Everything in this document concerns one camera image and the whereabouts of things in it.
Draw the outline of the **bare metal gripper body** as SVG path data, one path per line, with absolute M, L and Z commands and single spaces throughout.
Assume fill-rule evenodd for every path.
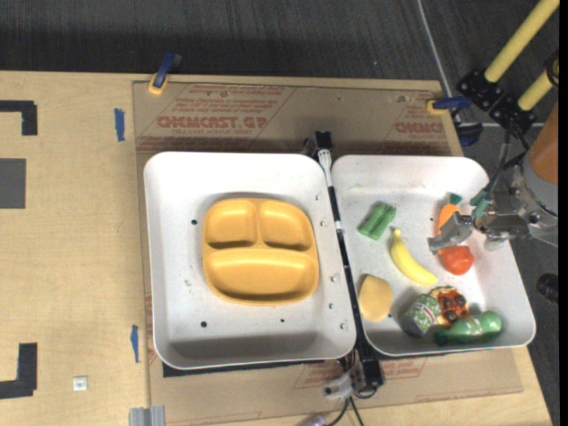
M 530 222 L 530 212 L 520 188 L 496 191 L 484 211 L 474 218 L 474 226 L 488 241 L 532 238 L 537 227 Z

